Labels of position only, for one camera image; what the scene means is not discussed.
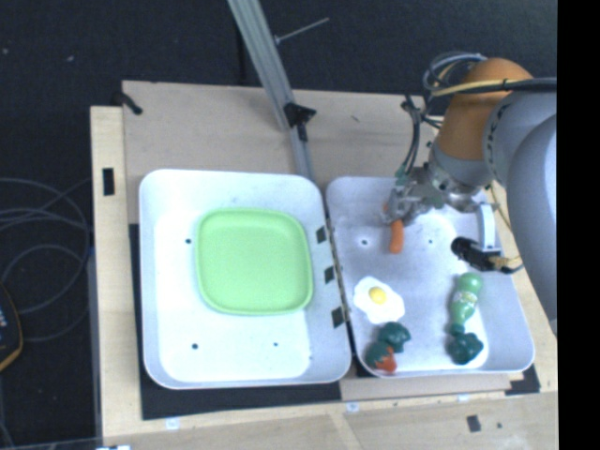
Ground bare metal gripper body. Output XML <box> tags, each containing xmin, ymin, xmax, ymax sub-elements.
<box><xmin>389</xmin><ymin>166</ymin><xmax>487</xmax><ymax>215</ymax></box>

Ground orange sausage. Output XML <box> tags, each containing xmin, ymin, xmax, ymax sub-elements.
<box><xmin>388</xmin><ymin>219</ymin><xmax>406</xmax><ymax>255</ymax></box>

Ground white plastic tray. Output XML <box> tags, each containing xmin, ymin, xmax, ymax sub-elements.
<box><xmin>324</xmin><ymin>175</ymin><xmax>536</xmax><ymax>380</ymax></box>
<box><xmin>138</xmin><ymin>169</ymin><xmax>353</xmax><ymax>390</ymax></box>

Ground white and yellow fried egg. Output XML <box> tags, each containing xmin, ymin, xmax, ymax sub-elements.
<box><xmin>352</xmin><ymin>276</ymin><xmax>407</xmax><ymax>324</ymax></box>

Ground light green bottle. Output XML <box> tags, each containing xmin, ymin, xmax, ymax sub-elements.
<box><xmin>447</xmin><ymin>272</ymin><xmax>485</xmax><ymax>338</ymax></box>

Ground dark green broccoli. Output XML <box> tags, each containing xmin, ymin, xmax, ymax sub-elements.
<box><xmin>445</xmin><ymin>331</ymin><xmax>486</xmax><ymax>366</ymax></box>
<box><xmin>377</xmin><ymin>322</ymin><xmax>413</xmax><ymax>353</ymax></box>

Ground orange carrot with green top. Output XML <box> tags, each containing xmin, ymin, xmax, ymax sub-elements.
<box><xmin>365</xmin><ymin>341</ymin><xmax>398</xmax><ymax>374</ymax></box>

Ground green plate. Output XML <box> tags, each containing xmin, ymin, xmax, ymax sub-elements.
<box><xmin>194</xmin><ymin>207</ymin><xmax>315</xmax><ymax>317</ymax></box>

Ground brown cardboard board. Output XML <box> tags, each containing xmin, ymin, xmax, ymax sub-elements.
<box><xmin>121</xmin><ymin>81</ymin><xmax>517</xmax><ymax>401</ymax></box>

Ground black cylinder on white bracket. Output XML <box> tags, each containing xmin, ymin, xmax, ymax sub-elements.
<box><xmin>450</xmin><ymin>202</ymin><xmax>505</xmax><ymax>271</ymax></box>

